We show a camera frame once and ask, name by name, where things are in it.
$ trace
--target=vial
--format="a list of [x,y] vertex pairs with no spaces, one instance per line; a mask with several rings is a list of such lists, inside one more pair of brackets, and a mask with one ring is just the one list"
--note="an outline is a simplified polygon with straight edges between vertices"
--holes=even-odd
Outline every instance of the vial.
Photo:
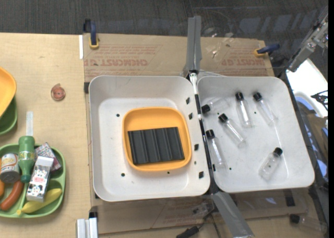
[[222,156],[221,148],[219,146],[219,142],[214,135],[213,130],[207,130],[205,132],[208,144],[209,144],[209,151],[213,158],[214,168],[215,170],[224,170],[226,169],[226,161]]
[[254,94],[253,97],[256,101],[257,107],[258,107],[261,115],[263,116],[263,118],[265,119],[267,124],[269,126],[273,125],[274,121],[277,120],[277,117],[272,112],[268,101],[266,99],[264,99],[259,92]]
[[313,229],[315,231],[325,234],[327,232],[327,224],[318,219],[310,218],[308,216],[300,216],[296,214],[290,215],[290,223],[298,227],[304,228],[305,231]]
[[244,99],[241,92],[235,95],[236,98],[236,111],[238,113],[239,119],[244,127],[252,127],[253,122],[249,112],[248,102]]
[[278,167],[280,161],[281,161],[281,155],[283,151],[281,148],[276,148],[273,152],[271,152],[264,163],[262,164],[259,175],[264,178],[265,180],[269,180]]
[[209,100],[207,104],[203,105],[201,109],[202,114],[206,114],[208,112],[219,113],[227,107],[229,107],[229,104],[223,98],[215,97]]
[[232,119],[229,119],[225,114],[221,114],[218,118],[226,133],[237,144],[237,146],[244,147],[246,145],[246,138],[235,122]]

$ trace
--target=wooden surface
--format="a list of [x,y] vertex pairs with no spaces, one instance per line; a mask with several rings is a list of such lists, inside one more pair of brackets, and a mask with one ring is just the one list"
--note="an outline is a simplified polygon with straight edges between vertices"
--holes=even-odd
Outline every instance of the wooden surface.
[[[34,137],[47,141],[65,157],[67,176],[63,204],[53,214],[38,219],[0,219],[1,237],[75,237],[77,219],[90,210],[90,170],[87,139],[86,101],[83,91],[84,67],[79,59],[77,35],[0,33],[0,66],[17,81],[18,124],[0,136],[0,146],[17,142],[26,132],[26,111],[34,112]],[[51,88],[60,83],[66,91],[61,102],[52,100]],[[305,189],[308,214],[316,217]],[[247,220],[257,238],[322,237],[289,225],[288,217]],[[222,237],[231,237],[219,222]],[[101,237],[175,237],[186,227],[123,232]],[[206,224],[195,237],[218,237],[212,224]]]

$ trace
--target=white tray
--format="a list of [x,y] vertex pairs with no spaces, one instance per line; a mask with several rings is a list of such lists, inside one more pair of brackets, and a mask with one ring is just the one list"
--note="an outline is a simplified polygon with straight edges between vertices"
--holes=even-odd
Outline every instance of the white tray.
[[[226,136],[217,114],[204,115],[205,130],[213,129],[221,145],[228,168],[214,172],[218,187],[228,193],[261,191],[281,188],[308,187],[314,181],[314,170],[295,115],[288,89],[283,81],[274,77],[203,77],[198,81],[201,105],[220,96],[230,104],[225,113],[241,126],[236,108],[235,94],[242,92],[248,101],[255,127],[242,128],[247,136],[247,147],[238,148]],[[269,100],[278,117],[270,127],[256,108],[253,94],[260,92]],[[275,147],[283,150],[282,163],[268,182],[258,170]]]
[[[93,185],[105,201],[200,196],[210,184],[192,85],[182,77],[100,76],[89,87]],[[192,159],[183,168],[143,172],[126,160],[122,120],[129,110],[147,106],[178,109],[186,119]]]

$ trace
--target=green bowl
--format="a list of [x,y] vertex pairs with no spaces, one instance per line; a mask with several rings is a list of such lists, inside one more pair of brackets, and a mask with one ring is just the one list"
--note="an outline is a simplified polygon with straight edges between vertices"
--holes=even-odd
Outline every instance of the green bowl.
[[14,128],[17,122],[16,98],[14,97],[6,109],[5,113],[0,117],[0,136],[8,133]]
[[[63,197],[64,197],[64,191],[65,191],[65,177],[66,177],[66,166],[65,166],[65,159],[63,155],[56,149],[51,147],[54,154],[56,155],[59,163],[61,164],[61,168],[53,173],[51,173],[49,185],[47,186],[47,190],[55,189],[55,188],[61,188],[62,194],[60,197],[53,201],[52,203],[48,204],[47,206],[29,214],[22,213],[21,215],[17,215],[16,211],[18,209],[21,209],[26,201],[26,192],[28,188],[28,183],[25,184],[23,192],[21,193],[20,198],[17,200],[17,202],[7,211],[0,210],[0,217],[5,218],[38,218],[38,217],[44,217],[51,213],[53,213],[62,203]],[[7,153],[16,153],[18,154],[19,151],[19,145],[18,144],[10,144],[0,147],[0,157]],[[0,197],[0,203],[2,203],[6,197],[10,194],[11,190],[13,188],[13,184],[6,184],[5,185],[5,192],[2,197]]]

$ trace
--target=black grooved pad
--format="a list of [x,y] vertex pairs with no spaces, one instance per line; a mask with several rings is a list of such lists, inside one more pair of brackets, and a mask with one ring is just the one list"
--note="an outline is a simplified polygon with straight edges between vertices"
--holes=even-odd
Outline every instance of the black grooved pad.
[[128,135],[134,164],[184,159],[177,127],[134,130]]

